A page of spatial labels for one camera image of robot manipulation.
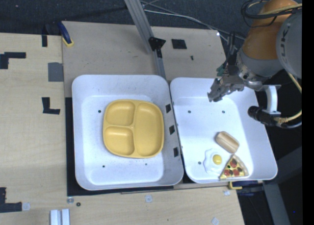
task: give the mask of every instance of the egg yolk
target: egg yolk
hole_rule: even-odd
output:
[[[215,155],[213,156],[212,160],[214,161],[214,163],[215,163],[216,165],[220,165],[221,162],[222,162],[221,156],[218,155],[218,154],[215,154]]]

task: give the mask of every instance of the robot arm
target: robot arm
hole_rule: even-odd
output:
[[[266,2],[257,15],[248,8]],[[210,102],[222,100],[225,95],[249,87],[266,91],[267,109],[252,106],[248,114],[269,126],[284,127],[291,119],[281,118],[277,112],[277,90],[280,85],[266,82],[278,71],[285,69],[301,92],[296,78],[302,78],[302,4],[293,0],[255,0],[246,2],[242,15],[254,19],[251,29],[236,55],[234,65],[226,62],[217,69],[220,79],[215,79],[208,93]]]

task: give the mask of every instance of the yellow plate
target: yellow plate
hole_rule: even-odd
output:
[[[150,158],[163,147],[161,110],[142,100],[115,100],[104,115],[103,139],[113,154],[130,158]]]

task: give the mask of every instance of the dark background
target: dark background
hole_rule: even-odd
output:
[[[94,23],[133,24],[123,0],[0,0],[0,32],[42,34],[47,25],[49,34],[58,35],[59,21],[77,21]],[[173,12],[196,18],[218,30],[227,37],[231,31],[247,34],[249,27],[240,13],[241,6],[247,0],[159,0],[154,3]],[[164,12],[147,5],[146,9]],[[206,28],[193,21],[155,13],[146,13],[151,26],[169,26],[186,28]],[[222,40],[225,51],[227,44]],[[236,46],[243,41],[238,39]],[[274,83],[283,84],[278,91],[278,110],[285,116],[292,116],[301,107],[301,95],[290,82],[285,72],[280,72]],[[258,93],[261,105],[265,104],[265,95]],[[267,133],[278,160],[302,146],[302,127],[285,130],[268,127]],[[303,223],[302,172],[280,184],[291,224]],[[242,213],[247,225],[272,224],[267,202],[263,192],[251,197],[239,196]]]

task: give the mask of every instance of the black clip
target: black clip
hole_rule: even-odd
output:
[[[151,48],[153,51],[156,50],[157,52],[157,57],[158,58],[162,58],[162,55],[161,55],[161,48],[162,46],[164,45],[164,43],[166,43],[165,40],[163,39],[158,39],[158,38],[155,38],[155,37],[150,37],[149,40],[148,40]]]

